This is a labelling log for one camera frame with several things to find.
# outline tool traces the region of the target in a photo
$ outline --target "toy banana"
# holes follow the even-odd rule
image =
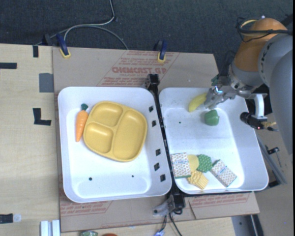
[[[197,107],[199,107],[202,103],[204,103],[207,99],[207,93],[200,94],[194,97],[189,103],[189,112],[195,111]]]

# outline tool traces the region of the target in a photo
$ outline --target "divided yellow plate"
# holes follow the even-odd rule
[[[134,160],[148,131],[145,116],[116,102],[102,101],[91,110],[83,138],[93,152],[119,162]]]

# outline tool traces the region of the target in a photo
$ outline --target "orange carrot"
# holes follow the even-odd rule
[[[75,121],[75,141],[78,142],[84,131],[85,123],[87,122],[87,119],[89,117],[88,113],[86,112],[86,109],[88,108],[87,104],[81,105],[81,110],[77,114],[77,118]]]

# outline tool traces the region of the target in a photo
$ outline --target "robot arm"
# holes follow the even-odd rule
[[[241,30],[253,22],[249,30]],[[226,76],[217,75],[204,105],[213,109],[227,99],[241,96],[255,101],[255,113],[243,113],[240,118],[256,129],[267,128],[263,98],[254,93],[265,84],[275,121],[289,154],[293,153],[293,36],[278,21],[269,18],[246,21],[239,25],[245,35]]]

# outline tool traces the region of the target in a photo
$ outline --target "wooden table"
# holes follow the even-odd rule
[[[54,94],[39,92],[39,74],[53,73],[52,47],[0,44],[0,62],[17,69],[0,70],[0,214],[20,214],[21,221],[0,224],[0,235],[39,235],[43,220],[59,219],[59,184],[55,136]],[[51,125],[34,125],[33,108]],[[230,217],[177,222],[184,236],[234,236]],[[154,235],[160,225],[96,230],[119,236]],[[166,236],[176,236],[172,223]],[[62,233],[75,236],[79,232]]]

